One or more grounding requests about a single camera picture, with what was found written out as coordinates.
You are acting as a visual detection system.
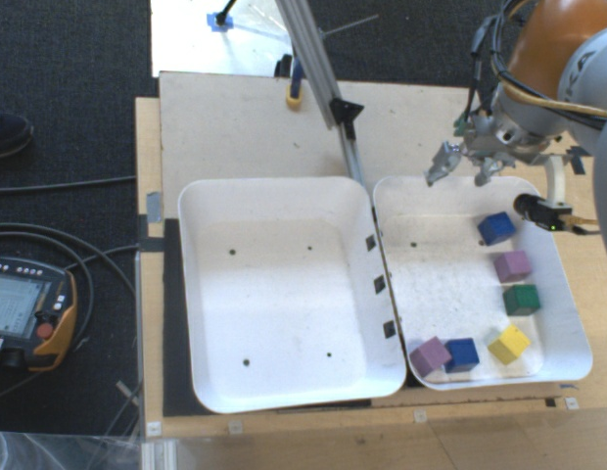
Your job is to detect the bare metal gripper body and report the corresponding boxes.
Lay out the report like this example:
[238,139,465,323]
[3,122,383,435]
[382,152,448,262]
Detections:
[460,113,550,164]

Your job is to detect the blue cube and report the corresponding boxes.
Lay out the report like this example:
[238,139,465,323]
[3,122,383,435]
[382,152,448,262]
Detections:
[477,211,517,248]
[444,337,482,374]

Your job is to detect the purple cube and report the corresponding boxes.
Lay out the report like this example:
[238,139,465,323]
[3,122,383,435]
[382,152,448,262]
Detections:
[408,335,453,379]
[492,250,533,284]

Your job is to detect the white plastic tray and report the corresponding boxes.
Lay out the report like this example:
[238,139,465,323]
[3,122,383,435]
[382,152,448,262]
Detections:
[372,173,594,392]
[177,174,408,415]

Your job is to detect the green cube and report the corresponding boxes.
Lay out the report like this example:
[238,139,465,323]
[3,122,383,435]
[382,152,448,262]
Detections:
[501,283,542,317]

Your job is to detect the yellow cube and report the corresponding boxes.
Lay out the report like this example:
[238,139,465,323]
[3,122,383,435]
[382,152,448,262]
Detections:
[486,323,533,366]

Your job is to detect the pale wooden board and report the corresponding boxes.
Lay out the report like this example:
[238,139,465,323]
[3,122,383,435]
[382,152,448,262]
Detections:
[134,96,607,439]

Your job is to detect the person's foot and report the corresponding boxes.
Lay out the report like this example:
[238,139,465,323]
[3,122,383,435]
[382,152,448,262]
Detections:
[0,111,35,161]

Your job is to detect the black cylinder on white bracket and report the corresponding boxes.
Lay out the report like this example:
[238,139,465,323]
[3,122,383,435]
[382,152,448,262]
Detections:
[512,154,575,233]

